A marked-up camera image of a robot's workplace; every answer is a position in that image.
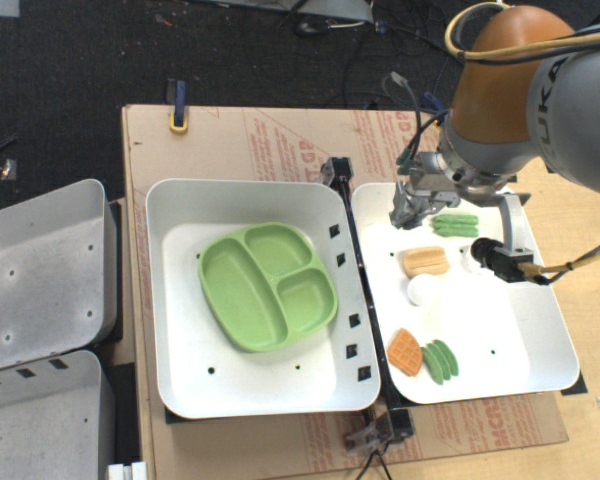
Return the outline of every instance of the black bracket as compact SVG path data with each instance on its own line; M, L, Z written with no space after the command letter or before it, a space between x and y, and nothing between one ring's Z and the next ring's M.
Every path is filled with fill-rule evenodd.
M351 207L351 188L349 186L349 181L353 177L351 161L346 157L329 158L322 166L321 174L322 183L338 192L344 202L353 249L356 255L356 263L358 265L358 273L362 282L362 289L367 304L367 311L369 313L376 357L378 359L378 368L380 371L380 395L385 401L387 413L389 415L389 433L392 435L390 441L401 442L404 439L411 437L415 430L411 414L403 405L402 397L391 379L389 363L382 342L382 335L380 333L380 324L378 322L373 296L371 295L371 287L369 286L369 279L367 278L367 273L362 261L358 232L356 230L353 209Z

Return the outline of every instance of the toy bread slice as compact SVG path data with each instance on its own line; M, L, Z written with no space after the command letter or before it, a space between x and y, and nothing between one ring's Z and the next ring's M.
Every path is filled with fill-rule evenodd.
M413 335L404 328L398 329L387 348L389 362L402 372L414 377L422 366L422 349Z
M402 254L402 266L408 277L418 274L438 275L449 270L449 261L442 247L419 247Z

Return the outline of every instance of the green plate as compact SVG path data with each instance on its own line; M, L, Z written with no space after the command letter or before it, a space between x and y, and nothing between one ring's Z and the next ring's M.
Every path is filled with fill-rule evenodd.
M225 333L250 352L279 349L327 325L338 309L320 257L278 222L219 238L200 254L204 294Z

